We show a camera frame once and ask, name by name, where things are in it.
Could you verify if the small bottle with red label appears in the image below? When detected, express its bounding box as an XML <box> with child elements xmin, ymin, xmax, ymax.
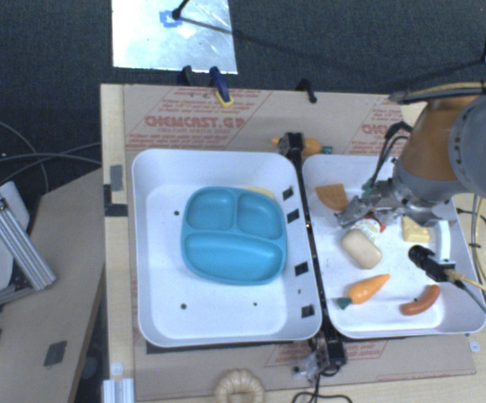
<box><xmin>350</xmin><ymin>212</ymin><xmax>387</xmax><ymax>243</ymax></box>

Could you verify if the beige doughnut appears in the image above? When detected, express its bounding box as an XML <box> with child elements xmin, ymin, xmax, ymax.
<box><xmin>213</xmin><ymin>368</ymin><xmax>266</xmax><ymax>403</ymax></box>

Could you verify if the yellow cheese wedge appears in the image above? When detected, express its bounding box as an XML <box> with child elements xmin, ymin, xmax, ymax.
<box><xmin>400</xmin><ymin>215</ymin><xmax>431</xmax><ymax>244</ymax></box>

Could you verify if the blue divided plate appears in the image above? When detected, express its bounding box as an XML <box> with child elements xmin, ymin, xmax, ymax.
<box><xmin>180</xmin><ymin>186</ymin><xmax>289</xmax><ymax>287</ymax></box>

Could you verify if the brown cardboard board red print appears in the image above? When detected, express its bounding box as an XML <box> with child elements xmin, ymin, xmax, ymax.
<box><xmin>123</xmin><ymin>84</ymin><xmax>478</xmax><ymax>390</ymax></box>

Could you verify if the black cylinder on white bracket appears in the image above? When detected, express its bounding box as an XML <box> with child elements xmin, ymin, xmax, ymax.
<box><xmin>407</xmin><ymin>219</ymin><xmax>457</xmax><ymax>284</ymax></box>

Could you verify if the black block with thin wires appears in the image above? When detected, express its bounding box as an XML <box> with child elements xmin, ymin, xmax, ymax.
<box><xmin>308</xmin><ymin>334</ymin><xmax>348</xmax><ymax>378</ymax></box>
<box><xmin>281</xmin><ymin>132</ymin><xmax>306</xmax><ymax>157</ymax></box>

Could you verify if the orange sausage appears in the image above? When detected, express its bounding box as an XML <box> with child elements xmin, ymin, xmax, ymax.
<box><xmin>400</xmin><ymin>284</ymin><xmax>442</xmax><ymax>317</ymax></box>

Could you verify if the white plastic tray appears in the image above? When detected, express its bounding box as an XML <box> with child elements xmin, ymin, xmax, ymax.
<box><xmin>131</xmin><ymin>148</ymin><xmax>324</xmax><ymax>348</ymax></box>
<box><xmin>300</xmin><ymin>154</ymin><xmax>486</xmax><ymax>340</ymax></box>

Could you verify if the orange pizza slice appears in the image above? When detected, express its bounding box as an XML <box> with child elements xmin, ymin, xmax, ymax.
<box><xmin>314</xmin><ymin>183</ymin><xmax>350</xmax><ymax>213</ymax></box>

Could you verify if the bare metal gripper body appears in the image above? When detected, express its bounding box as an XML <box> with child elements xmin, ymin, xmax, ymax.
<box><xmin>366</xmin><ymin>179</ymin><xmax>442</xmax><ymax>228</ymax></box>

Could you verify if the orange carrot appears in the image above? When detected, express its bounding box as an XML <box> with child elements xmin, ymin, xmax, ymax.
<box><xmin>336</xmin><ymin>273</ymin><xmax>391</xmax><ymax>311</ymax></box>
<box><xmin>270</xmin><ymin>136</ymin><xmax>336</xmax><ymax>156</ymax></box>

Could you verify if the beige toy bread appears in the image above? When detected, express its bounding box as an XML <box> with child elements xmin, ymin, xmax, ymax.
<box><xmin>341</xmin><ymin>228</ymin><xmax>384</xmax><ymax>271</ymax></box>

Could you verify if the thin black and white rod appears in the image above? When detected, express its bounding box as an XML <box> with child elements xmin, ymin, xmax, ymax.
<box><xmin>291</xmin><ymin>151</ymin><xmax>332</xmax><ymax>340</ymax></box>

